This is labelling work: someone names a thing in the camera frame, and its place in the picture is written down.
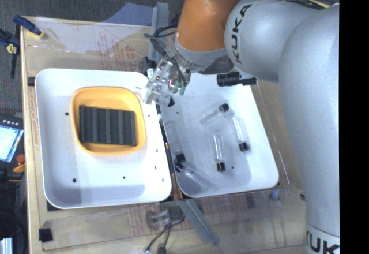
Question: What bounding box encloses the brown cardboard board red print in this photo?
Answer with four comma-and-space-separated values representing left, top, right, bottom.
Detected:
19, 16, 307, 252

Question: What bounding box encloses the yellow rounded square bowl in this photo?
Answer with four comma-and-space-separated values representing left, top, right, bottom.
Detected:
70, 86, 148, 156

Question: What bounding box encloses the black ribbed rack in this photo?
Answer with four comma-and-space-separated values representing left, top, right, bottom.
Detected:
78, 104, 138, 147

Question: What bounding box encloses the clear plastic bottle black cap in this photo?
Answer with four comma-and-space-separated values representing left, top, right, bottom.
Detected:
212, 133, 227, 173
231, 116, 251, 153
199, 103, 231, 125
174, 161, 213, 191
164, 119, 187, 165

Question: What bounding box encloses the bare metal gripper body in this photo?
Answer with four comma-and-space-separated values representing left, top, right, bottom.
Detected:
146, 58, 191, 95

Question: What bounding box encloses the black cylinder on white bracket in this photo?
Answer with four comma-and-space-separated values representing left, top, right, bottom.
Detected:
216, 71, 258, 88

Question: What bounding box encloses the thin black and white rod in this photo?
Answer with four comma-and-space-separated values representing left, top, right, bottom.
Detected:
155, 104, 183, 200

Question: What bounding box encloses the white plastic tray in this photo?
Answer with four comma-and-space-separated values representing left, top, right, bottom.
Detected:
155, 72, 280, 199
34, 68, 173, 210

